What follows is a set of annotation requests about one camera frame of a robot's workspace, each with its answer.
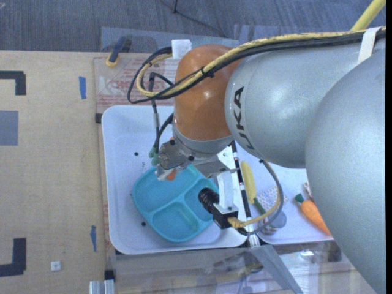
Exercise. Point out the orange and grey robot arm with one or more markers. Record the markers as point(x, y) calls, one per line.
point(275, 103)

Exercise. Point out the orange carrot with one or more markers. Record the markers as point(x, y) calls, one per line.
point(312, 211)

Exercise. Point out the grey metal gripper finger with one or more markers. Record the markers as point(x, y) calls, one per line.
point(162, 174)

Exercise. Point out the black cylinder on white bracket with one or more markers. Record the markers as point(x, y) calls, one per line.
point(225, 191)

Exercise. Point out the small grey can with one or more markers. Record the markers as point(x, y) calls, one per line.
point(277, 222)

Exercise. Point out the white plastic tray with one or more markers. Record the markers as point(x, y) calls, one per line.
point(125, 152)
point(294, 225)

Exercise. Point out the patterned white packet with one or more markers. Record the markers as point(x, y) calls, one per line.
point(271, 198)

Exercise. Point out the small white square tile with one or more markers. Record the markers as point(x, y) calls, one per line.
point(55, 266)

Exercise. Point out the small orange toy piece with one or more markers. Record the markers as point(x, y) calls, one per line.
point(171, 175)

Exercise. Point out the thin black and white rod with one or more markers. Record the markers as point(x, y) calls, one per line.
point(243, 191)

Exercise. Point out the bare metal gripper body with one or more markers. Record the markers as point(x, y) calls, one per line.
point(173, 156)

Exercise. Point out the blue divided plate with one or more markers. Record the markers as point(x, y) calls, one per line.
point(165, 204)

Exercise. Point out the yellow corn cob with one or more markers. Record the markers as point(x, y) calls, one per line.
point(248, 181)

